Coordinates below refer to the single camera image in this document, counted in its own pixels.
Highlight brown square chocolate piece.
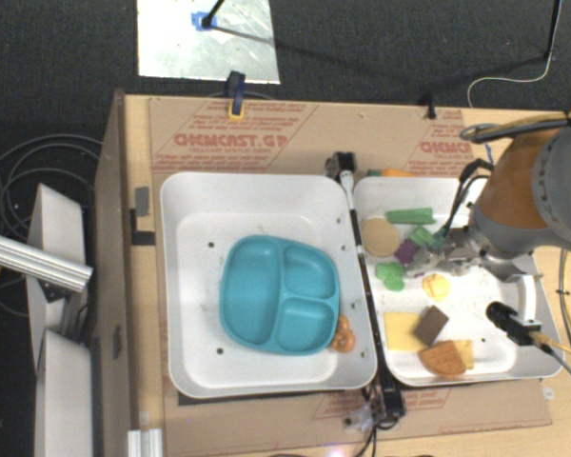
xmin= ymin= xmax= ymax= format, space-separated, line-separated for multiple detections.
xmin=413 ymin=305 xmax=450 ymax=346

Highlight purple grapes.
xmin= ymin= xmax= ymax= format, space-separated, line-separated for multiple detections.
xmin=393 ymin=237 xmax=421 ymax=267

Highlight white plastic tray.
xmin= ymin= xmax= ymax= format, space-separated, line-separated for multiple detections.
xmin=159 ymin=170 xmax=379 ymax=400
xmin=351 ymin=174 xmax=565 ymax=387

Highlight green broccoli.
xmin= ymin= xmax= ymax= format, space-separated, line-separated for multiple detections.
xmin=375 ymin=260 xmax=407 ymax=292

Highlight long green bean pod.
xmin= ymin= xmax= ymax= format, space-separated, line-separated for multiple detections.
xmin=385 ymin=207 xmax=437 ymax=226

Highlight orange carrot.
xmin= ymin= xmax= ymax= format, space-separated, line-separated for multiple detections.
xmin=366 ymin=167 xmax=421 ymax=179

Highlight orange waffle piece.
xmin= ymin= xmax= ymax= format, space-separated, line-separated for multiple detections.
xmin=418 ymin=340 xmax=468 ymax=378

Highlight yellow bread slice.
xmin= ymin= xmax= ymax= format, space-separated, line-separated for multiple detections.
xmin=452 ymin=339 xmax=476 ymax=371

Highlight yellow cheese slice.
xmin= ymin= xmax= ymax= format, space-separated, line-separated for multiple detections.
xmin=383 ymin=311 xmax=430 ymax=353

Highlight black block with thin wires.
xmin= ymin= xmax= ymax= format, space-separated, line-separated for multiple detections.
xmin=368 ymin=382 xmax=406 ymax=423
xmin=325 ymin=150 xmax=357 ymax=181

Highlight thin black and white rod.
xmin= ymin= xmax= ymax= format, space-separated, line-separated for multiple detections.
xmin=340 ymin=170 xmax=397 ymax=399

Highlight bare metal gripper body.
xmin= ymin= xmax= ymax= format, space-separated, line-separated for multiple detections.
xmin=436 ymin=228 xmax=487 ymax=275

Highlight black cylinder on white bracket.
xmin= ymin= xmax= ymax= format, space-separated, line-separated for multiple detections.
xmin=485 ymin=273 xmax=544 ymax=347

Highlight orange pretzel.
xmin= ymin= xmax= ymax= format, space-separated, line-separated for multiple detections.
xmin=329 ymin=313 xmax=356 ymax=354

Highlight yellow shell-shaped pasta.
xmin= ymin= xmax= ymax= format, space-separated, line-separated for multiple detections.
xmin=421 ymin=272 xmax=452 ymax=303

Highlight tan round biscuit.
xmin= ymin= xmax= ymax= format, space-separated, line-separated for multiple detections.
xmin=360 ymin=217 xmax=403 ymax=258

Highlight small green leafy vegetable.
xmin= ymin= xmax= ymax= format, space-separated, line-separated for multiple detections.
xmin=407 ymin=225 xmax=438 ymax=248

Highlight brown cardboard board, red print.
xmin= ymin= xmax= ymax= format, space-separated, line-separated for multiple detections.
xmin=148 ymin=95 xmax=554 ymax=443

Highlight blue divided plate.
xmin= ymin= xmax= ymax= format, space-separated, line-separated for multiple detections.
xmin=218 ymin=234 xmax=342 ymax=357

